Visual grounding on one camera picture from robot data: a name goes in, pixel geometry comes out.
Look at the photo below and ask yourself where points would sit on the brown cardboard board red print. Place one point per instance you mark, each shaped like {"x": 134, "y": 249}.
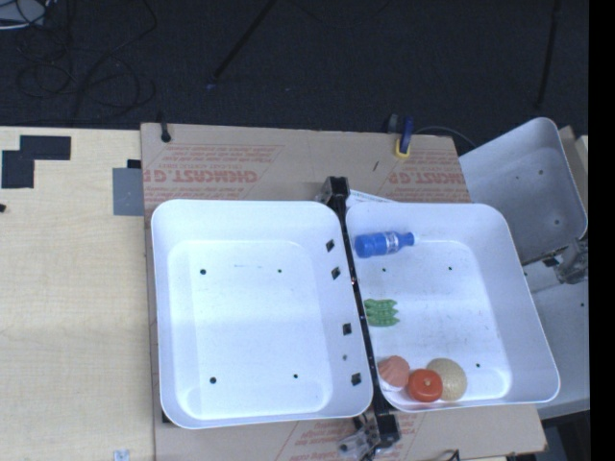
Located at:
{"x": 288, "y": 161}

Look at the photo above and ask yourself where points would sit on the blue plastic bottle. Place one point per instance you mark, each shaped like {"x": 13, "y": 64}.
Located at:
{"x": 377, "y": 244}

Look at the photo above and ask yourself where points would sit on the thin black rod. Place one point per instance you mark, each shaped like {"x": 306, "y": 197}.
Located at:
{"x": 356, "y": 286}

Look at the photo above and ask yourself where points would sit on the white plastic tray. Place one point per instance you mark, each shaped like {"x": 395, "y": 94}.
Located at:
{"x": 442, "y": 315}
{"x": 250, "y": 315}

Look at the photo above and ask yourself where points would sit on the green pea pods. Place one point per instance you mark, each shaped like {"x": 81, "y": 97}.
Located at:
{"x": 381, "y": 312}

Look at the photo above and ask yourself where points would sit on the red tomato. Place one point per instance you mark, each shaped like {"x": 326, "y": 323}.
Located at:
{"x": 425, "y": 385}

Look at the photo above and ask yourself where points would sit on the beige round bun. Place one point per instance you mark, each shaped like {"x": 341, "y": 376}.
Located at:
{"x": 451, "y": 377}

